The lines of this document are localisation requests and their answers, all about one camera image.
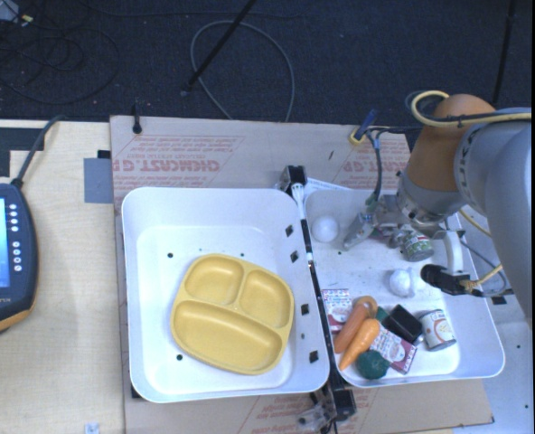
carrot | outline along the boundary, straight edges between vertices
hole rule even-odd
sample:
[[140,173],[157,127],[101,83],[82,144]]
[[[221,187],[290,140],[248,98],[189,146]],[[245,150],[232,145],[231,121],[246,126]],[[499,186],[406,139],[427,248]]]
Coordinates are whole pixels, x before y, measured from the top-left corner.
[[356,361],[358,355],[370,349],[376,336],[380,334],[380,322],[376,318],[366,318],[361,324],[356,336],[348,345],[346,352],[342,355],[338,368],[345,370]]
[[354,304],[352,312],[350,313],[350,316],[348,316],[340,333],[333,340],[333,351],[337,354],[341,354],[345,351],[348,348],[348,344],[356,336],[362,322],[366,318],[374,318],[377,310],[378,304],[376,304],[374,297],[360,297]]

dark carpet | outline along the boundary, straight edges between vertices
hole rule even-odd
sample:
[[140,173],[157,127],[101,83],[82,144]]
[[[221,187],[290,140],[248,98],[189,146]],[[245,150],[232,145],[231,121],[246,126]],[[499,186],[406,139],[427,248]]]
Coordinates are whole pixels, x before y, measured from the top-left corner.
[[249,0],[8,1],[0,118],[406,126],[417,90],[531,106],[532,0],[257,0],[188,95]]

blue clip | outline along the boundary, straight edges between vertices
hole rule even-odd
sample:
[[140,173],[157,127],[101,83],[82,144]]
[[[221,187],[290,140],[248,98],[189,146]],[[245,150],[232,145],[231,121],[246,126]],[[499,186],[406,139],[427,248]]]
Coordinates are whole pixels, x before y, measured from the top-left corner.
[[368,116],[366,116],[366,119],[364,119],[364,121],[361,123],[361,126],[355,128],[350,134],[350,142],[353,145],[359,145],[364,139],[366,130],[368,130],[368,127],[374,125],[377,118],[378,110],[374,108],[371,109],[371,111],[368,113]]

yellow divided plate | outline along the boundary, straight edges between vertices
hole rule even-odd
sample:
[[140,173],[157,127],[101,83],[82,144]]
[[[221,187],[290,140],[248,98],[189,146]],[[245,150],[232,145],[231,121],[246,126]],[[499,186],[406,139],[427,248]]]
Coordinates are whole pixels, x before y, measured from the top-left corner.
[[189,355],[243,374],[272,369],[286,350],[294,296],[273,272],[224,254],[188,268],[171,312],[176,343]]

small tin can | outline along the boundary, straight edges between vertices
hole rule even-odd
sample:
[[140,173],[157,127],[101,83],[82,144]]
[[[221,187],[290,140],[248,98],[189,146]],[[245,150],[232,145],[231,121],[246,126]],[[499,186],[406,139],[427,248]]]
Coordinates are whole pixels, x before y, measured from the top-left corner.
[[421,233],[409,233],[401,240],[402,251],[410,262],[419,262],[434,255],[432,242]]
[[452,327],[442,309],[438,308],[426,312],[418,320],[422,324],[422,331],[429,350],[438,351],[456,342]]

